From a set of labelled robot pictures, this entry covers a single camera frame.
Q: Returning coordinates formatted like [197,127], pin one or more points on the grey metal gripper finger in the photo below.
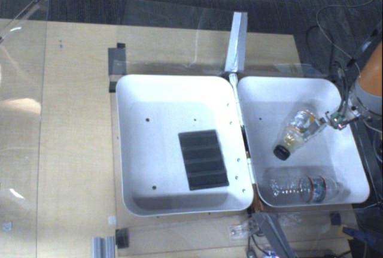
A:
[313,131]
[320,121]

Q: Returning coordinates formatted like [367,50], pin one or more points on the black ribbed rectangular block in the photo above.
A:
[203,159]

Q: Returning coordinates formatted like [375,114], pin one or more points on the thin black and white rod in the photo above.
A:
[236,95]

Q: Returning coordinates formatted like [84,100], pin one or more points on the white plastic tray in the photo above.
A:
[167,143]
[329,158]

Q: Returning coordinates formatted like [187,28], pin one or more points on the clear plastic bottle black cap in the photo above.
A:
[294,134]

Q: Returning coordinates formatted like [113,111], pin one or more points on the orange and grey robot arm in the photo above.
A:
[371,77]

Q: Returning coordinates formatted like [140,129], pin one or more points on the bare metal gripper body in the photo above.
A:
[350,114]

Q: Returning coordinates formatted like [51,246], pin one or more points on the clear plastic bottle green label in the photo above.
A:
[311,188]

